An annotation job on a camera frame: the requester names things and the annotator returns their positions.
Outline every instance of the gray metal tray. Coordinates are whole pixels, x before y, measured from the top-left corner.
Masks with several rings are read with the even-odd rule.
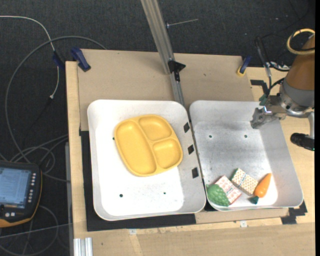
[[[242,193],[228,207],[210,202],[219,211],[296,207],[303,201],[302,189],[291,160],[280,121],[266,123],[260,129],[250,125],[258,102],[195,101],[190,117],[203,180],[213,184],[222,175],[231,178],[240,168],[260,180],[272,173],[265,197],[258,204]]]

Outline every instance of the toy carrot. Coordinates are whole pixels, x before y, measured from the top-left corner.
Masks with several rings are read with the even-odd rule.
[[[251,199],[252,203],[255,205],[258,203],[259,198],[263,198],[266,195],[270,185],[271,176],[272,174],[268,173],[256,186],[253,193],[255,197]]]

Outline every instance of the blue clamp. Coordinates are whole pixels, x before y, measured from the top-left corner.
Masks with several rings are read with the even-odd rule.
[[[77,47],[72,47],[71,49],[71,55],[72,57],[78,61],[78,66],[84,71],[87,72],[89,69],[91,69],[91,66],[87,63],[86,58],[82,51]]]
[[[245,59],[243,60],[243,64],[238,68],[238,70],[236,71],[237,75],[239,77],[243,77],[246,73],[246,68],[248,67],[250,61],[252,59],[252,56],[248,55],[247,57],[245,57]]]

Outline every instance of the black latch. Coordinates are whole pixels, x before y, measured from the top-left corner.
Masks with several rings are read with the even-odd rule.
[[[176,62],[174,60],[169,60],[168,66],[169,66],[170,73],[174,72],[174,79],[177,82],[180,82],[179,72],[183,70],[186,67],[186,65]]]

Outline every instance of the black mat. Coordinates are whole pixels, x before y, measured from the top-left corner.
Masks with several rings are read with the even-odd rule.
[[[93,185],[90,156],[90,139],[88,131],[81,131],[82,168],[84,180],[84,198],[86,210],[86,226],[88,231],[114,229],[147,229],[170,226],[191,225],[196,223],[194,214],[178,214],[157,217],[134,218],[126,220],[107,221],[100,218],[93,205]]]

